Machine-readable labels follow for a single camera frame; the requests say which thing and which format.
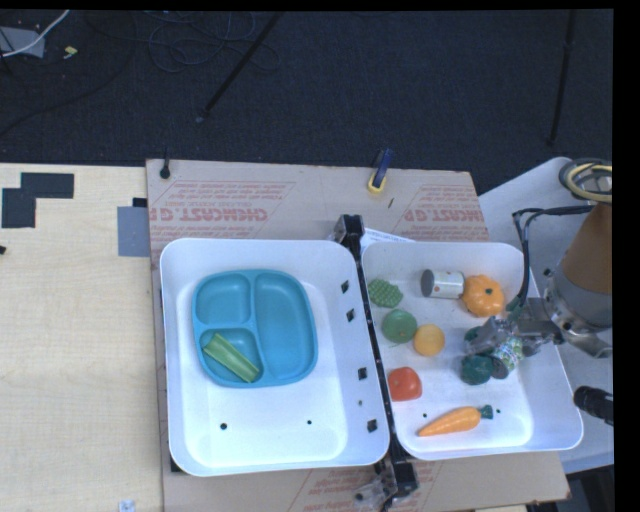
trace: cardboard sheet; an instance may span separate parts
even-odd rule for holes
[[[386,187],[376,195],[366,186],[370,168],[182,160],[169,162],[165,179],[163,164],[147,162],[147,186],[165,510],[363,510],[354,490],[375,477],[372,467],[212,478],[171,470],[159,256],[182,237],[326,239],[343,214],[361,215],[367,228],[413,240],[488,241],[471,176],[389,169]],[[415,461],[414,468],[419,489],[393,510],[462,510],[558,500],[568,493],[555,453]]]

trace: yellow fruit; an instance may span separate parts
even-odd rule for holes
[[[444,348],[444,332],[436,324],[421,325],[413,336],[413,348],[423,356],[435,356]]]

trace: black fabric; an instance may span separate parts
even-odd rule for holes
[[[272,14],[72,10],[42,59],[0,61],[0,160],[370,166],[391,148],[391,167],[470,171],[479,194],[556,156],[612,160],[613,9],[577,12],[554,145],[566,9],[286,12],[197,122]]]

